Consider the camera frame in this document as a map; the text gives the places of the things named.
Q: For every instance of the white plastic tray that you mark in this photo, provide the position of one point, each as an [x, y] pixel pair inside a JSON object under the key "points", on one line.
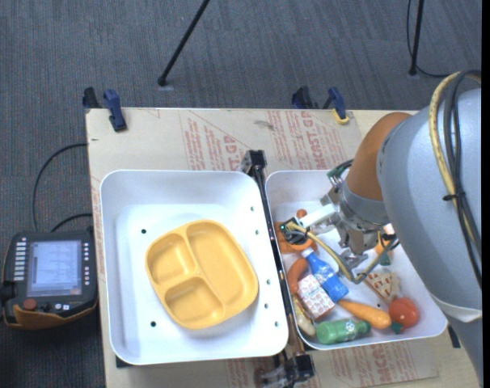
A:
{"points": [[132, 281], [415, 285]]}

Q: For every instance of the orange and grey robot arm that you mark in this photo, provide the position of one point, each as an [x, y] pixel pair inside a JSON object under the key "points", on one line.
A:
{"points": [[419, 200]]}

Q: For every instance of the orange sausage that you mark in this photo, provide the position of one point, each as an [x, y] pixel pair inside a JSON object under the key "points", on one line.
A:
{"points": [[295, 273]]}

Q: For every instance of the pink and white carton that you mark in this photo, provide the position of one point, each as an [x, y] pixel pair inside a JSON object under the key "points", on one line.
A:
{"points": [[315, 297]]}

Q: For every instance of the red tomato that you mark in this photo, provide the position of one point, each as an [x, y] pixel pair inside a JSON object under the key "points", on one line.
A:
{"points": [[404, 311]]}

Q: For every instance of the small orange carrot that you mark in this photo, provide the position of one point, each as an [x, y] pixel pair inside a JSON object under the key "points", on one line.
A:
{"points": [[382, 250]]}

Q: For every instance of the beige bread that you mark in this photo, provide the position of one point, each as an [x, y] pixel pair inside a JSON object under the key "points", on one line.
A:
{"points": [[303, 321]]}

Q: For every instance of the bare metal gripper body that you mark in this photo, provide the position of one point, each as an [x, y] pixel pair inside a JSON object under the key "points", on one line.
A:
{"points": [[360, 233]]}

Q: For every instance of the yellow divided plate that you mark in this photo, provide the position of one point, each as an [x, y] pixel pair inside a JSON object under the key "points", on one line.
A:
{"points": [[206, 257]]}

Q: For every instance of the orange toy food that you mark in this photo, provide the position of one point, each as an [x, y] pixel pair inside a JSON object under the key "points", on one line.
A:
{"points": [[287, 247]]}

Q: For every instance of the black cylinder on white bracket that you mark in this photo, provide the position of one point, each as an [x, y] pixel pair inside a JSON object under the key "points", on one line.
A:
{"points": [[315, 216]]}

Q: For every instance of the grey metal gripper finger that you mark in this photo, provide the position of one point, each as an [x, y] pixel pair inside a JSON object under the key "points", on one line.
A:
{"points": [[362, 258], [349, 262]]}

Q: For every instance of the brown cardboard board red print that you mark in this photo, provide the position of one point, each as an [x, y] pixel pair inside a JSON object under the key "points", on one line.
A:
{"points": [[212, 140]]}

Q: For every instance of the blue bottle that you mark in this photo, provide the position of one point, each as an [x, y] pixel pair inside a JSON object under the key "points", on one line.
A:
{"points": [[328, 279]]}

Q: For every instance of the pizza slice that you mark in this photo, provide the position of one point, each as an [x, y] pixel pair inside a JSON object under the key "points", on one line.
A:
{"points": [[384, 284]]}

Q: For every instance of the green bottle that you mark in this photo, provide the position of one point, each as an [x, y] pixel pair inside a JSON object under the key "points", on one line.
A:
{"points": [[338, 331]]}

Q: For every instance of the black tripod leg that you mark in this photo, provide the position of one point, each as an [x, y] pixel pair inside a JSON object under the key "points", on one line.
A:
{"points": [[418, 26], [188, 30]]}

